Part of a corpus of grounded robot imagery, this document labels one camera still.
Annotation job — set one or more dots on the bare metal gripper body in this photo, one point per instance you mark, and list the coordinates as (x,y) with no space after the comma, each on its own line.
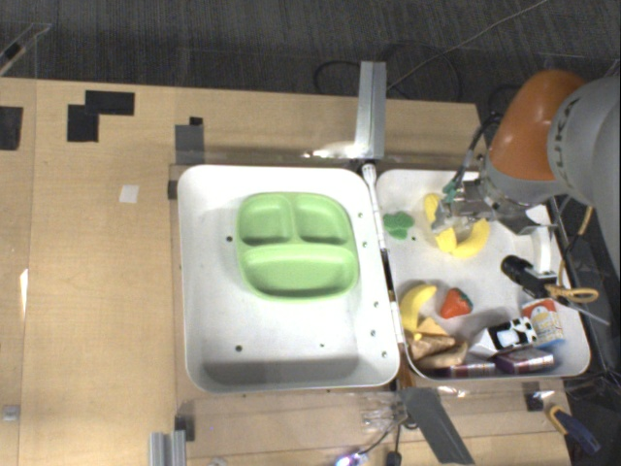
(485,207)

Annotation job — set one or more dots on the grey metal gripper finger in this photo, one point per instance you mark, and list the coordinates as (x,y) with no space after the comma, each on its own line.
(440,215)

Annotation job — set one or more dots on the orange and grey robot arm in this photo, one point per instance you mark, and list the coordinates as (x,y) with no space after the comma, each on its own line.
(572,134)

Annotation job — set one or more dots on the yellow banana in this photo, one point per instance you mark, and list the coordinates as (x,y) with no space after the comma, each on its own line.
(412,306)
(468,245)

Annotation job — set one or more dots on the green broccoli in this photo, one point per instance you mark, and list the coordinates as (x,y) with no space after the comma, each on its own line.
(398,225)

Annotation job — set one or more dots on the white plastic tray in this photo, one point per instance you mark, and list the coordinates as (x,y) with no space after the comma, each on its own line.
(291,338)
(490,284)

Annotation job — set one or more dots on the red strawberry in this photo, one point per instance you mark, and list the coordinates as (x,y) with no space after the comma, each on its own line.
(455,304)

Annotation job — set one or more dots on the yellow pizza slice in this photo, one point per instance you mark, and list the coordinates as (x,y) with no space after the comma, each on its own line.
(431,328)

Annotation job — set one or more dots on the black and white carton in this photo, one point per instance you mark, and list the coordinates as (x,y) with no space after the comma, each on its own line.
(512,333)

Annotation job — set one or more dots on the brown bread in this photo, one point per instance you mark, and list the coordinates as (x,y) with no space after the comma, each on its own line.
(439,350)

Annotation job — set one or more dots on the green divided plate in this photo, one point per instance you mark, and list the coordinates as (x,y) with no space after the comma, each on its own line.
(296,265)

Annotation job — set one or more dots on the dark red packet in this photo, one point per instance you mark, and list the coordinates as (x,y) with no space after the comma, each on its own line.
(468,370)

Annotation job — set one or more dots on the purple packet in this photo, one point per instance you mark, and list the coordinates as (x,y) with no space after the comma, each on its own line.
(524,361)

